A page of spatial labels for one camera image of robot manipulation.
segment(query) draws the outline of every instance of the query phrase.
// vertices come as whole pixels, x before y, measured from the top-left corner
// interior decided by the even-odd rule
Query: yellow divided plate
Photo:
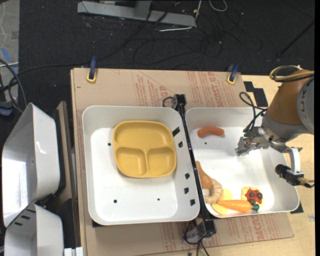
[[[114,128],[112,140],[116,166],[125,176],[163,177],[176,169],[174,137],[161,122],[121,122]]]

